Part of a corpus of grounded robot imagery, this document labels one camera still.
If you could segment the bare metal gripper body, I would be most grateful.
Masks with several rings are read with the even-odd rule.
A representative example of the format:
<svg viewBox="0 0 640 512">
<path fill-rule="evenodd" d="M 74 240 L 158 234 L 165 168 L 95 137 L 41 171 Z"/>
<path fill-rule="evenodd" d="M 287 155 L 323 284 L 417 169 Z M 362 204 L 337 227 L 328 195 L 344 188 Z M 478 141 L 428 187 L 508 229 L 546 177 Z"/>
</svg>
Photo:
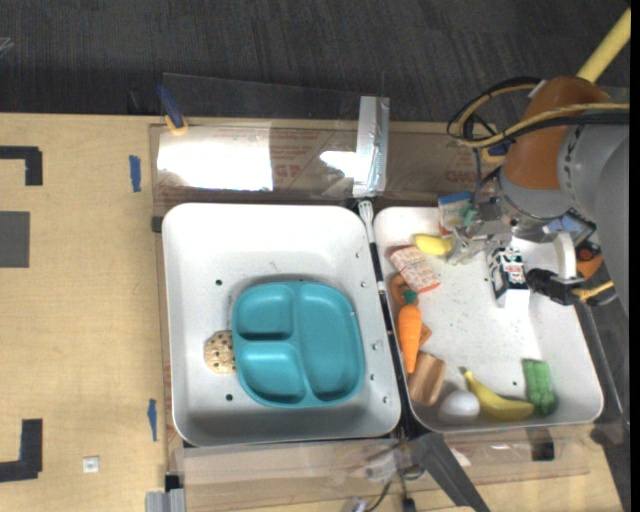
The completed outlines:
<svg viewBox="0 0 640 512">
<path fill-rule="evenodd" d="M 545 240 L 545 227 L 554 217 L 538 217 L 516 207 L 508 198 L 497 196 L 480 202 L 465 235 L 474 240 L 507 242 L 519 238 L 529 242 Z"/>
</svg>

